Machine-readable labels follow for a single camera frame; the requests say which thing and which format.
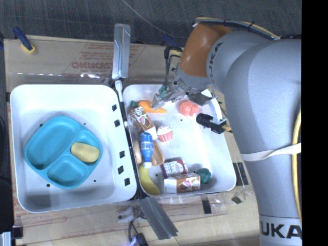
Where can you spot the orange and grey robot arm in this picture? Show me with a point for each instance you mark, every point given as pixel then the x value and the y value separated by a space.
pixel 256 91

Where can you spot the orange carrot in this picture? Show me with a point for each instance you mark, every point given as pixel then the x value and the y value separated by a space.
pixel 144 105

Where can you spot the orange toy pumpkin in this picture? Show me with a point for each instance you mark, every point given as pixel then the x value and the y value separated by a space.
pixel 188 108

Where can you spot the pink cupcake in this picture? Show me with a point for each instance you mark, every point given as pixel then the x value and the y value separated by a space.
pixel 165 133

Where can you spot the black cylinder on white bracket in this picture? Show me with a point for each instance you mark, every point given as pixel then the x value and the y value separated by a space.
pixel 210 123

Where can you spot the white and orange carton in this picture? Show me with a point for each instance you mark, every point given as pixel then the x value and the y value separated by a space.
pixel 183 183

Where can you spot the yellow banana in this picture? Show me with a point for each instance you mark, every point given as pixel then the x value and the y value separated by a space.
pixel 148 182

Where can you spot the blue bottle white cap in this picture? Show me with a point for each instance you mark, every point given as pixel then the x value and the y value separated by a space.
pixel 146 147

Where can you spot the maroon and white packet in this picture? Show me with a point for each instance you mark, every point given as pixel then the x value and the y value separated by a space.
pixel 174 167

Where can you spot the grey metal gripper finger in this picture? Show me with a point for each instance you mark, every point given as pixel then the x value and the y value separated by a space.
pixel 155 102
pixel 163 100

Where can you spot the brown and white tall carton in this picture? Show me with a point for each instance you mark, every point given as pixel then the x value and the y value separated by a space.
pixel 141 120

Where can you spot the brown cardboard board red print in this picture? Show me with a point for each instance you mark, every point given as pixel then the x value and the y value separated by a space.
pixel 64 58

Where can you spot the yellow toy potato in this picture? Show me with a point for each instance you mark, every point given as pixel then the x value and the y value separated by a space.
pixel 85 152

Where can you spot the blue divided plate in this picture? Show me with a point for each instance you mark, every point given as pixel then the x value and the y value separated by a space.
pixel 51 142

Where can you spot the green broccoli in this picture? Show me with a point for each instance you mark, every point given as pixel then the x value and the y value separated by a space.
pixel 204 175

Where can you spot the white plastic tray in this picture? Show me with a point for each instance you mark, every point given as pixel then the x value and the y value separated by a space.
pixel 64 99
pixel 194 147

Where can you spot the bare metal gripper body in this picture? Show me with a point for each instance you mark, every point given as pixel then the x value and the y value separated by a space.
pixel 175 92

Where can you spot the brown hot dog bun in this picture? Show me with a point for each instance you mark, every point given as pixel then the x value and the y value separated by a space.
pixel 159 156

